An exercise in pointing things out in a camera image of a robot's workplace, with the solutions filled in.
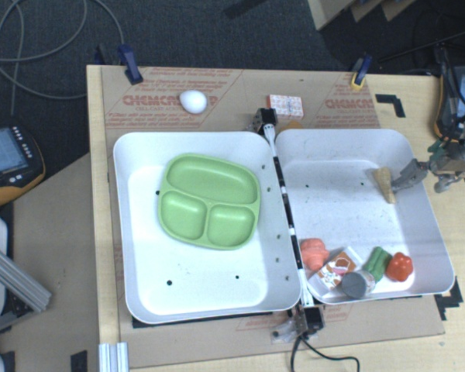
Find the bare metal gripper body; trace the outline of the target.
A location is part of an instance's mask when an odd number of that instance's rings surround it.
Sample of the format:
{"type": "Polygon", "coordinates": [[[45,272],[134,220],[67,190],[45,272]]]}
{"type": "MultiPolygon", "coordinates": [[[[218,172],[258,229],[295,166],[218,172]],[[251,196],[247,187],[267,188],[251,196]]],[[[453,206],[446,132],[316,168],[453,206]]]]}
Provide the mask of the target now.
{"type": "Polygon", "coordinates": [[[451,184],[465,182],[465,140],[437,140],[428,151],[429,170],[438,178],[435,191],[447,191],[451,184]]]}

